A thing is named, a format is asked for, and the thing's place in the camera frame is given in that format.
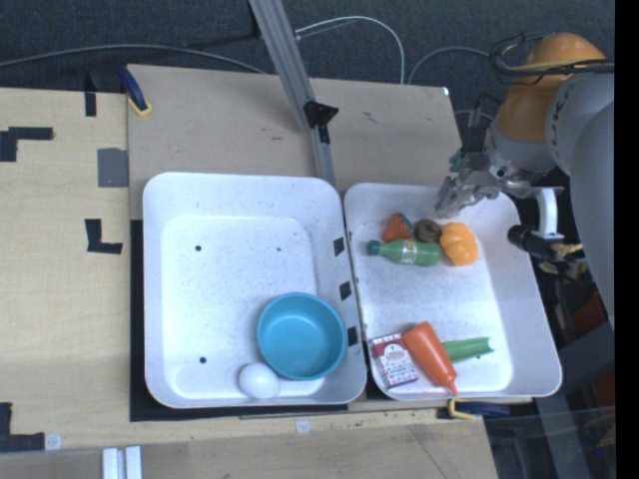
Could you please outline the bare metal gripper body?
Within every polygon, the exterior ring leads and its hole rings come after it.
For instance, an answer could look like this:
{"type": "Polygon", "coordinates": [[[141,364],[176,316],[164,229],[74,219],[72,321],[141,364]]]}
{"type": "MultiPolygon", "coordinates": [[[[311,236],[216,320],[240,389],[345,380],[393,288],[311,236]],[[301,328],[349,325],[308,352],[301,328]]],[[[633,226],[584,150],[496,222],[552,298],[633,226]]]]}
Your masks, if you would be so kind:
{"type": "Polygon", "coordinates": [[[495,151],[458,150],[450,158],[450,172],[458,191],[475,190],[483,199],[495,199],[499,193],[525,198],[532,190],[533,176],[495,151]]]}

